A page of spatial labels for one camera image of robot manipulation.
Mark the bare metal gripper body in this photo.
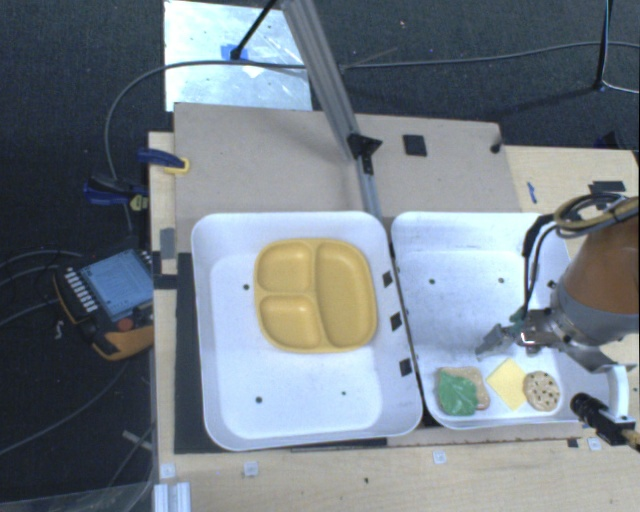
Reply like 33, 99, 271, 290
514, 307, 621, 373

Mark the black cylinder on white bracket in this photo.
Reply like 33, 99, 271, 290
569, 363, 639, 447

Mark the brown chocolate chip biscuit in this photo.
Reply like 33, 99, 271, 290
521, 369, 562, 413

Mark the brown bread slice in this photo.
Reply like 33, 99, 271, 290
434, 365, 492, 413

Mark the yellow divided plate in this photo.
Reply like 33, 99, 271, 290
253, 237, 379, 356

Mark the yellow cheese slice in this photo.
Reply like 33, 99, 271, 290
485, 357, 529, 413

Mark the white plastic tray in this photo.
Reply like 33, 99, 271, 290
389, 210, 604, 432
190, 210, 426, 453

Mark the green lettuce leaf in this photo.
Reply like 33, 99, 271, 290
437, 373, 479, 417

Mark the brown cardboard board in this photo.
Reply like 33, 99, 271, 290
172, 101, 581, 449

